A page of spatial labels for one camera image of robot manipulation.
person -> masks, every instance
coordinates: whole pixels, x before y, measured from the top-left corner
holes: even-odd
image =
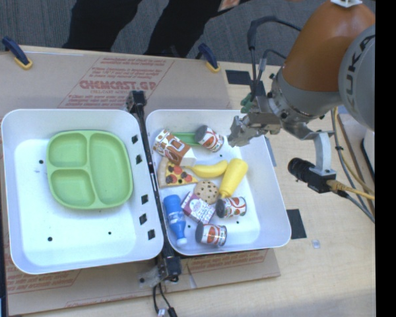
[[[110,52],[142,0],[76,0],[63,48]],[[145,55],[186,57],[206,23],[251,0],[169,0],[152,31]]]

blue water bottle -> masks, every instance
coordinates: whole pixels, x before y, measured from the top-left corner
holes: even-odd
[[[176,234],[176,244],[183,246],[187,243],[185,237],[185,214],[180,206],[180,197],[178,195],[166,196],[163,200],[164,207],[166,208],[166,217],[170,228]]]

robotic arm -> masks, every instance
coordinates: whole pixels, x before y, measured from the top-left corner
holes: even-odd
[[[251,50],[254,39],[248,33]],[[316,165],[294,159],[289,171],[302,178],[303,169],[310,169],[322,179],[334,179],[329,142],[333,132],[312,131],[307,124],[343,104],[374,131],[375,41],[375,16],[360,0],[324,2],[304,25],[270,92],[265,95],[254,81],[241,103],[245,116],[236,116],[230,128],[229,145],[241,147],[253,137],[283,128],[300,140],[313,140],[317,154]],[[324,184],[308,186],[322,193],[329,191]]]

yellow banana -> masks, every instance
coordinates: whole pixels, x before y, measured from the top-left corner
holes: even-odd
[[[226,171],[227,160],[221,160],[216,164],[196,164],[195,166],[185,166],[201,178],[215,178]]]

pizza slice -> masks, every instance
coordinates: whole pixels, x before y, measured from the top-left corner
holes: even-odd
[[[157,181],[160,188],[198,183],[196,177],[188,173],[182,166],[174,164],[167,157],[162,157],[158,165]]]

